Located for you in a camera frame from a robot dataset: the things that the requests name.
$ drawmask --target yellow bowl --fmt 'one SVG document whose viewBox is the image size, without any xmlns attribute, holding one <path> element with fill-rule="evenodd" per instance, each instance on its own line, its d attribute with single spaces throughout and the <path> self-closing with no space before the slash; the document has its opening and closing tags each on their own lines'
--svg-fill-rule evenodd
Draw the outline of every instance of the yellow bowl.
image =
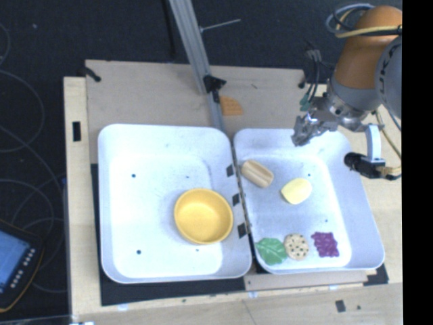
<svg viewBox="0 0 433 325">
<path fill-rule="evenodd" d="M 229 203 L 217 192 L 196 188 L 184 192 L 176 201 L 175 222 L 181 235 L 197 244 L 224 240 L 233 227 Z"/>
</svg>

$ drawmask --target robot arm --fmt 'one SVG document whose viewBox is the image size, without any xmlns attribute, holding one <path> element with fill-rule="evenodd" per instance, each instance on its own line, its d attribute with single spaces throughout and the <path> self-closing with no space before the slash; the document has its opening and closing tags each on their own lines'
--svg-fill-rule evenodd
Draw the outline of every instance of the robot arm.
<svg viewBox="0 0 433 325">
<path fill-rule="evenodd" d="M 354 28 L 344 22 L 352 11 L 365 11 Z M 347 5 L 327 20 L 335 19 L 337 37 L 347 41 L 335 71 L 321 97 L 304 102 L 306 114 L 296 118 L 292 141 L 308 144 L 315 136 L 343 126 L 367 137 L 367 156 L 350 153 L 345 163 L 369 178 L 387 177 L 380 158 L 379 131 L 383 125 L 364 124 L 363 119 L 384 105 L 392 116 L 401 118 L 402 12 L 390 6 Z"/>
</svg>

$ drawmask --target table surface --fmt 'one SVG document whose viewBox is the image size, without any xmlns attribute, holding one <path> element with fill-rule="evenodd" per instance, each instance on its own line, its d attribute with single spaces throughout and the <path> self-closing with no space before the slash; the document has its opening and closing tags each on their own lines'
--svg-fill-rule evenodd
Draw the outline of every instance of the table surface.
<svg viewBox="0 0 433 325">
<path fill-rule="evenodd" d="M 385 248 L 388 284 L 363 286 L 369 274 L 338 272 L 298 276 L 245 277 L 246 291 L 228 295 L 161 299 L 128 305 L 100 305 L 99 269 L 91 186 L 91 163 L 97 162 L 97 135 L 110 123 L 211 126 L 207 100 L 199 94 L 189 65 L 87 60 L 98 76 L 66 77 L 64 104 L 68 172 L 68 233 L 70 298 L 76 321 L 103 324 L 128 320 L 129 324 L 356 324 L 383 320 L 396 324 L 403 319 L 403 266 L 401 180 L 362 178 L 371 211 Z M 225 116 L 227 135 L 245 127 L 292 128 L 304 89 L 301 70 L 211 66 L 212 75 L 227 81 L 220 94 L 236 99 L 241 116 Z M 401 146 L 401 134 L 385 110 L 386 129 Z M 375 123 L 373 117 L 367 121 Z M 73 122 L 80 122 L 81 138 L 73 139 Z M 365 154 L 363 134 L 340 129 L 353 150 Z M 383 139 L 382 157 L 387 165 L 400 160 Z M 342 301 L 345 311 L 338 311 Z"/>
</svg>

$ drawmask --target blue display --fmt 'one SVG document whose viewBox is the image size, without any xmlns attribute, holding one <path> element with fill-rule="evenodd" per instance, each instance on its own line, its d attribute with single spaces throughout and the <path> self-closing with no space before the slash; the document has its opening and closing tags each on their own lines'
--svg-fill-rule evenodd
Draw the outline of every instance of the blue display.
<svg viewBox="0 0 433 325">
<path fill-rule="evenodd" d="M 0 231 L 0 288 L 7 284 L 29 243 Z"/>
</svg>

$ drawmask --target white tray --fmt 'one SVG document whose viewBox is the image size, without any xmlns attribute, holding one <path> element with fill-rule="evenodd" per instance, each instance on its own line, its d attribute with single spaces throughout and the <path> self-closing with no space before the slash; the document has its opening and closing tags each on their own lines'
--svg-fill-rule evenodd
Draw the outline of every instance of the white tray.
<svg viewBox="0 0 433 325">
<path fill-rule="evenodd" d="M 236 200 L 231 146 L 219 130 L 109 125 L 99 134 L 98 159 L 101 262 L 108 277 L 119 283 L 211 280 L 250 269 L 248 235 L 237 230 L 245 216 Z M 233 229 L 224 241 L 195 245 L 178 233 L 174 205 L 192 188 L 213 189 L 232 204 Z"/>
<path fill-rule="evenodd" d="M 241 176 L 244 200 L 254 243 L 263 238 L 283 242 L 286 235 L 302 234 L 309 254 L 302 261 L 287 258 L 267 265 L 256 250 L 259 263 L 272 274 L 343 269 L 374 269 L 384 260 L 384 247 L 361 183 L 360 175 L 344 164 L 351 151 L 339 132 L 327 132 L 296 147 L 291 129 L 245 129 L 234 138 L 239 168 L 256 160 L 274 173 L 272 184 L 260 188 Z M 293 205 L 280 190 L 295 177 L 308 179 L 313 191 Z M 320 257 L 311 236 L 332 233 L 339 256 Z"/>
</svg>

